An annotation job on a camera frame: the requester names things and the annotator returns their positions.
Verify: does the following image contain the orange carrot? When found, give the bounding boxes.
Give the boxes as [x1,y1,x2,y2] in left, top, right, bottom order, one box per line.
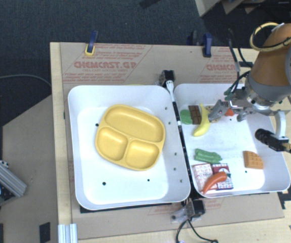
[202,171,228,195]

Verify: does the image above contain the orange waffle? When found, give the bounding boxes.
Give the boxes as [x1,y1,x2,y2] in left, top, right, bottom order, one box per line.
[242,150,265,170]

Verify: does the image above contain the black cylinder on white bracket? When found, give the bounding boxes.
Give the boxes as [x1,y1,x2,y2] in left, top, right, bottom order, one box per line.
[254,110,290,152]

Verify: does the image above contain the pink and white packet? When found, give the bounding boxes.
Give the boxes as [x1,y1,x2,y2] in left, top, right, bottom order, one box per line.
[191,163,214,191]

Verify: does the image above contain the red and white packet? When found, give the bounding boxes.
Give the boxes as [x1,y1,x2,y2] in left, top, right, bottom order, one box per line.
[211,163,234,191]

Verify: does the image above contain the black block with thin wires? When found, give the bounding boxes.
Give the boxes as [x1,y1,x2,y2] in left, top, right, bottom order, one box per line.
[171,198,207,223]
[158,69,176,87]

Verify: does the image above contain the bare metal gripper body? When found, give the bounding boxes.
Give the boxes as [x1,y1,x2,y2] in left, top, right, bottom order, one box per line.
[227,88,276,115]

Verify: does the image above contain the brown chocolate bar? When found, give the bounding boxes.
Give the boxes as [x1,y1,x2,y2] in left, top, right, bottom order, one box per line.
[188,105,203,126]

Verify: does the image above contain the yellow divided plate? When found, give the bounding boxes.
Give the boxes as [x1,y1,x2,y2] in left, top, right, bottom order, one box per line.
[94,104,167,172]

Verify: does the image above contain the thin black and white rod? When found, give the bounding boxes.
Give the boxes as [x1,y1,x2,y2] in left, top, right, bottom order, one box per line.
[166,80,195,200]

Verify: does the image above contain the white plastic tray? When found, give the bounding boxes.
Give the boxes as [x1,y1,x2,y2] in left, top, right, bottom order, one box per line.
[173,83,291,199]
[67,85,192,211]

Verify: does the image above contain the yellow banana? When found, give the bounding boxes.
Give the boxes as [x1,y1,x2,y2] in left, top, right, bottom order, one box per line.
[193,103,211,138]

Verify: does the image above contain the brown cardboard board red print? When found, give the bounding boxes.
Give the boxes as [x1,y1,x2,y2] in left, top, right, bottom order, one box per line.
[59,42,285,240]

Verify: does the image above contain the green lettuce leaf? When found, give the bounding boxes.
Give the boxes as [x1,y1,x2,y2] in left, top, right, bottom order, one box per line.
[179,109,194,125]

